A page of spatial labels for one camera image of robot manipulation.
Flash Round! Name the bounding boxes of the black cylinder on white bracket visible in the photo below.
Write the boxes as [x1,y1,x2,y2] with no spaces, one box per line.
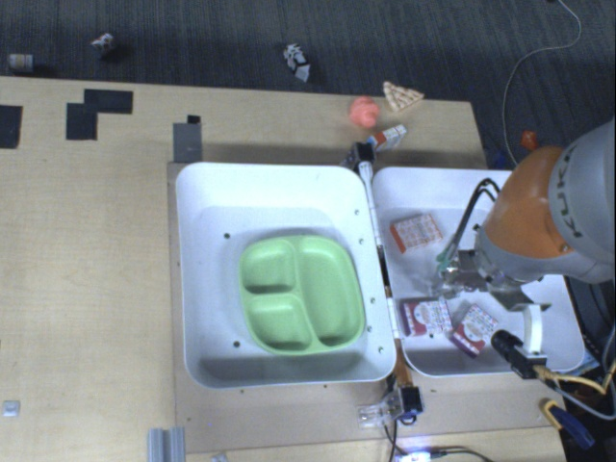
[490,300,551,380]

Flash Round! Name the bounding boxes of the green divided plate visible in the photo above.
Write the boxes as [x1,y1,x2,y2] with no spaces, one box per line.
[238,234,366,356]

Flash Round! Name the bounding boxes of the thin black and white rod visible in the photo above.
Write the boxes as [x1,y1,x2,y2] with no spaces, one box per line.
[358,159,401,341]

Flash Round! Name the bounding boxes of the red and white carton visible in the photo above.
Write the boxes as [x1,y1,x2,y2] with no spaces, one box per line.
[368,123,408,153]

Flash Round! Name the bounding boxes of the toy pizza slice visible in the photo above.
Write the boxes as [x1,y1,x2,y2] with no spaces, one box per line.
[382,80,426,114]

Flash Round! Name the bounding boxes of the black block with thin wires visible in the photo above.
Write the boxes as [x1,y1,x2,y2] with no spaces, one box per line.
[340,141,377,168]
[384,384,425,424]

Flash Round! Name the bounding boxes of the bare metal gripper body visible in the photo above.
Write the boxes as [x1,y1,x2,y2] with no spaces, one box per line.
[432,249,506,303]

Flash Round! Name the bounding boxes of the pink toy food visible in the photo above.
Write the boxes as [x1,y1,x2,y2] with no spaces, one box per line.
[348,95,381,129]

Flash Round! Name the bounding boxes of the white plastic tray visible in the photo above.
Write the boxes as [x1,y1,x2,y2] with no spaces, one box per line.
[372,166,588,379]
[174,161,398,391]

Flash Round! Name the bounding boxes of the maroon and white carton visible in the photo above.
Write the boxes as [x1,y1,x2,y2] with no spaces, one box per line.
[398,296,454,339]
[449,303,500,359]

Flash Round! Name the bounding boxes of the black and white carton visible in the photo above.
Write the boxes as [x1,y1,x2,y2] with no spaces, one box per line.
[282,42,312,84]

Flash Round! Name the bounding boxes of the orange and white carton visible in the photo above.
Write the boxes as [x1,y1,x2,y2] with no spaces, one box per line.
[388,213,445,256]

